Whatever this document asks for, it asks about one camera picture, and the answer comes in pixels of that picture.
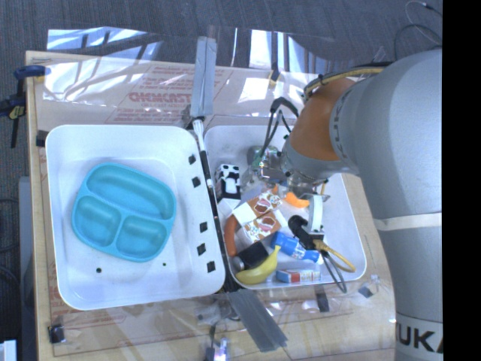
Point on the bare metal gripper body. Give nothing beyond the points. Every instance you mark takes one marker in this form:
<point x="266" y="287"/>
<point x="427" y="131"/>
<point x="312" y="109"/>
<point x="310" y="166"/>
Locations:
<point x="268" y="171"/>

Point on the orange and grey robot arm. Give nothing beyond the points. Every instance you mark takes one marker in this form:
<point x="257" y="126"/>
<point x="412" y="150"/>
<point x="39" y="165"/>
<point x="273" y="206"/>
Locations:
<point x="394" y="156"/>

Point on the orange carrot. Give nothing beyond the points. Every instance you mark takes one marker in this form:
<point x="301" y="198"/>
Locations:
<point x="297" y="201"/>

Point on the white carton with brown print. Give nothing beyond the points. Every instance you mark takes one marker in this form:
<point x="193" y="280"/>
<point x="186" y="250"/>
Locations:
<point x="250" y="211"/>
<point x="259" y="228"/>

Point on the small white box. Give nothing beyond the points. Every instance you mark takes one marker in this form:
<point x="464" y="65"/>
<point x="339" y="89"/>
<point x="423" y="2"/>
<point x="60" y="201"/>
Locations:
<point x="226" y="206"/>

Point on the orange sausage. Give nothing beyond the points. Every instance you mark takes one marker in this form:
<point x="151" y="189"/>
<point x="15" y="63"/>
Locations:
<point x="229" y="235"/>

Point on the blue bottle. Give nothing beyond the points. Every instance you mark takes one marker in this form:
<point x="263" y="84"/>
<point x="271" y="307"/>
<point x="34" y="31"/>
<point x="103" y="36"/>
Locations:
<point x="291" y="247"/>

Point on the black can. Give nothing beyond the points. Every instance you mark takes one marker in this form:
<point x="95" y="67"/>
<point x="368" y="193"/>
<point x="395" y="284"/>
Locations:
<point x="252" y="255"/>

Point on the white plastic tray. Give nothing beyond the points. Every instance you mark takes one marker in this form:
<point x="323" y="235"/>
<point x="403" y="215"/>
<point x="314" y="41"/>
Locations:
<point x="124" y="284"/>
<point x="342" y="231"/>

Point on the yellow banana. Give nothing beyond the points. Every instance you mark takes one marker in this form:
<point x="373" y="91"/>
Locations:
<point x="259" y="273"/>

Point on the red white and blue packet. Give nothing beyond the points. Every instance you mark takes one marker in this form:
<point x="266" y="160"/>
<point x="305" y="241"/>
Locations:
<point x="298" y="276"/>

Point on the blue divided plate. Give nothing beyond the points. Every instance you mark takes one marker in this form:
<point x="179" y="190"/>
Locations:
<point x="124" y="209"/>

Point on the brown cardboard board red print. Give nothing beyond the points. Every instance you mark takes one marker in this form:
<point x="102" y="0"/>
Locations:
<point x="112" y="329"/>

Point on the black cylinder on white bracket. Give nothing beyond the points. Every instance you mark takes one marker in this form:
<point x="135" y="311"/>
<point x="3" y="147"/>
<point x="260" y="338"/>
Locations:
<point x="305" y="235"/>

